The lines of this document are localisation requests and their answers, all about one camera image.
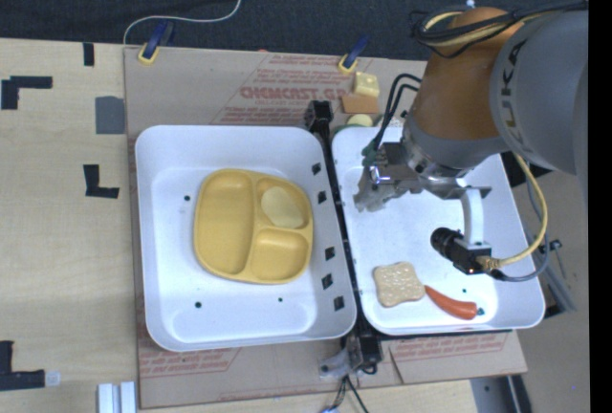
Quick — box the yellow cheese block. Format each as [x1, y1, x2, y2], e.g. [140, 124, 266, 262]
[352, 71, 382, 98]

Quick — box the pale yellow potato chip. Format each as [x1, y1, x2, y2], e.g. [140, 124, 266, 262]
[260, 185, 306, 229]

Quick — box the brown square cracker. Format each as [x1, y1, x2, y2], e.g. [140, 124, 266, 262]
[340, 94, 381, 115]

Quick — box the beige bread slice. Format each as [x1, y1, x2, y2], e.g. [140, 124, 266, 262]
[372, 261, 426, 309]

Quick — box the black block with thin wires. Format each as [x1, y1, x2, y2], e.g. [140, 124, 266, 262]
[304, 99, 334, 134]
[340, 333, 384, 375]

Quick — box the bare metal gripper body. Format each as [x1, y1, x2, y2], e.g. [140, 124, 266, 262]
[367, 141, 473, 201]

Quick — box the black cylinder on white bracket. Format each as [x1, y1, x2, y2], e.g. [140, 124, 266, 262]
[429, 184, 493, 276]

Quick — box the orange carrot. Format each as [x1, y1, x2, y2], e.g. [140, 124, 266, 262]
[424, 284, 480, 321]

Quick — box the yellow divided plate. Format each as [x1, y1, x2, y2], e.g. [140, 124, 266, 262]
[192, 167, 315, 286]

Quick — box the white plastic tray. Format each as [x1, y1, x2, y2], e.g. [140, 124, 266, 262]
[134, 123, 359, 353]
[330, 125, 547, 337]

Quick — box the brown cardboard board red print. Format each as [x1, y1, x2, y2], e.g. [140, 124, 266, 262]
[122, 45, 529, 410]

